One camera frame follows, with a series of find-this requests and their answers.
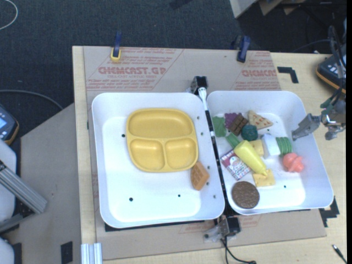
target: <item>wooden tabletop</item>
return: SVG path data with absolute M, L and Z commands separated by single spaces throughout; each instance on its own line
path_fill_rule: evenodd
M 278 73 L 282 90 L 297 94 L 303 101 L 307 113 L 319 115 L 320 104 L 329 98 L 334 89 L 323 83 L 315 73 L 316 66 L 329 55 L 271 53 L 275 67 L 291 67 L 298 77 L 298 84 L 291 81 L 290 75 Z M 78 150 L 79 193 L 81 242 L 96 242 L 95 217 L 90 166 L 89 134 L 87 130 L 87 104 L 84 74 L 83 47 L 73 47 L 74 91 L 76 133 Z M 319 151 L 329 175 L 339 208 L 337 218 L 328 220 L 327 236 L 324 238 L 293 240 L 269 244 L 231 247 L 232 253 L 239 259 L 255 260 L 260 264 L 272 263 L 343 263 L 333 250 L 339 247 L 347 258 L 347 202 L 346 202 L 346 132 L 338 134 L 336 139 L 325 140 L 327 128 L 320 126 L 315 132 Z M 224 249 L 209 249 L 177 254 L 145 256 L 104 263 L 225 263 Z

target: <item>yellow plate compartment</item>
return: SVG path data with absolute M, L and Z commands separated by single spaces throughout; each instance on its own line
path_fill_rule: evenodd
M 128 116 L 126 139 L 130 158 L 142 171 L 183 171 L 198 159 L 193 121 L 179 109 L 138 109 Z

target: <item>white cable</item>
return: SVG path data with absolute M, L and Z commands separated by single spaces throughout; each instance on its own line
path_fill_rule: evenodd
M 16 15 L 15 15 L 15 17 L 13 18 L 13 20 L 12 20 L 9 24 L 7 24 L 7 25 L 5 25 L 5 26 L 3 26 L 3 27 L 0 27 L 0 30 L 3 30 L 3 29 L 5 29 L 5 28 L 9 27 L 10 25 L 12 25 L 12 24 L 15 22 L 15 20 L 17 19 L 17 16 L 18 16 L 18 8 L 17 8 L 17 6 L 15 5 L 15 3 L 13 3 L 13 2 L 10 1 L 10 0 L 4 0 L 4 1 L 9 2 L 10 4 L 12 4 L 12 5 L 15 7 Z

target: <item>white tray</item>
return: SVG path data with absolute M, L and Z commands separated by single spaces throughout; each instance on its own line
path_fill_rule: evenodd
M 260 200 L 253 209 L 243 209 L 234 203 L 231 192 L 237 181 L 221 165 L 228 201 L 233 210 L 242 215 L 253 215 L 324 208 L 332 203 L 332 187 L 314 136 L 310 134 L 292 140 L 292 130 L 297 129 L 298 123 L 306 116 L 303 103 L 296 94 L 288 91 L 215 91 L 209 94 L 207 102 L 212 117 L 235 112 L 247 118 L 247 112 L 251 109 L 268 118 L 274 124 L 268 129 L 259 130 L 258 134 L 270 133 L 275 137 L 290 138 L 293 151 L 303 157 L 305 168 L 301 173 L 285 171 L 280 157 L 264 159 L 267 168 L 273 171 L 276 184 L 258 188 Z M 224 137 L 216 137 L 216 143 L 220 157 L 231 150 Z M 240 181 L 255 184 L 251 173 Z
M 126 121 L 142 108 L 176 108 L 194 122 L 199 161 L 210 174 L 197 191 L 190 170 L 148 173 L 129 157 Z M 216 219 L 224 210 L 219 172 L 201 100 L 190 93 L 102 93 L 92 103 L 100 213 L 115 228 Z

